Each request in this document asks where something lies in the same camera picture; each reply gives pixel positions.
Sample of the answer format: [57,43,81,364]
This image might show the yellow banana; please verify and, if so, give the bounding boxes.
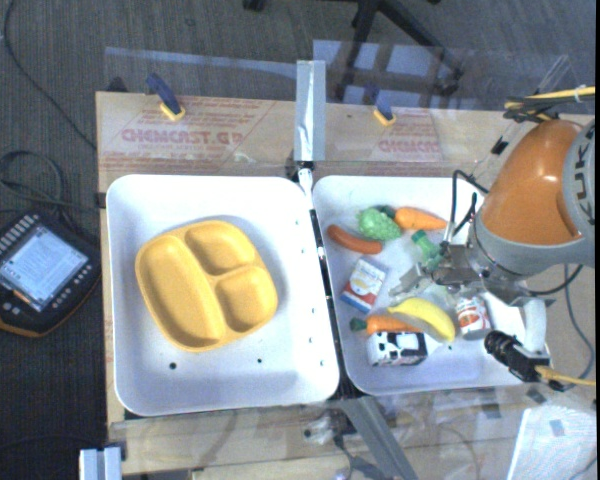
[385,296,457,344]

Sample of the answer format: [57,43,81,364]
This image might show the clear bottle with green cap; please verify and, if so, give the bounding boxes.
[410,229,444,270]

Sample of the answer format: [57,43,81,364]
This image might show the red sausage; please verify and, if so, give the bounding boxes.
[326,224,385,256]

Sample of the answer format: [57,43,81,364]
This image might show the red and white can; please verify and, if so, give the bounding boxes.
[453,294,493,341]

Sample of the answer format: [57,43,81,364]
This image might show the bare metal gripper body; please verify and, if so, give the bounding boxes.
[431,243,502,292]

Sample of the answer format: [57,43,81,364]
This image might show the white blue and red carton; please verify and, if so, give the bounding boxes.
[339,257,389,315]

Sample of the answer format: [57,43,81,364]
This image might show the green grapes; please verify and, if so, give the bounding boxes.
[356,206,403,243]

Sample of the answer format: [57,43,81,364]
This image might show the black cylinder on white bracket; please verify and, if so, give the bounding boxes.
[483,297,552,384]

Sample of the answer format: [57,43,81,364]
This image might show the black and white cow carton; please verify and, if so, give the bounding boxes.
[365,330,442,368]

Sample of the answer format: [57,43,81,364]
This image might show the white plastic tray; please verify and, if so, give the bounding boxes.
[310,174,537,398]
[104,173,342,418]

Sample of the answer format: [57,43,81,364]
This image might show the yellow divided plate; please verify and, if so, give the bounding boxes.
[133,219,280,354]

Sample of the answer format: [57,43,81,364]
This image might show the brown cardboard board red print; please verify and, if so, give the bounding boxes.
[94,91,596,475]

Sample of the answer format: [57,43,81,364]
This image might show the orange carrot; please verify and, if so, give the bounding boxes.
[381,204,449,232]
[349,313,422,337]

